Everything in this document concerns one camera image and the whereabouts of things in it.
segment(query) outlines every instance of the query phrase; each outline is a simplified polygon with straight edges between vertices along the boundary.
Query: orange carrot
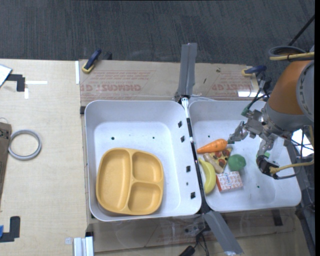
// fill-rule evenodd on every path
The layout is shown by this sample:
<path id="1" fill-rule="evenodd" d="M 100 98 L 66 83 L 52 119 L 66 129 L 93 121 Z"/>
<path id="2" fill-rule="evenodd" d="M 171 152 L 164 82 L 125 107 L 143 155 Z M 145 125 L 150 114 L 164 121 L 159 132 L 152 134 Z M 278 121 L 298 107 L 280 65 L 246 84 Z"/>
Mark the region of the orange carrot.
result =
<path id="1" fill-rule="evenodd" d="M 223 139 L 219 138 L 213 142 L 210 142 L 207 145 L 204 145 L 203 147 L 200 147 L 196 150 L 198 154 L 204 154 L 204 153 L 211 153 L 216 151 L 224 150 L 227 147 L 228 142 Z"/>

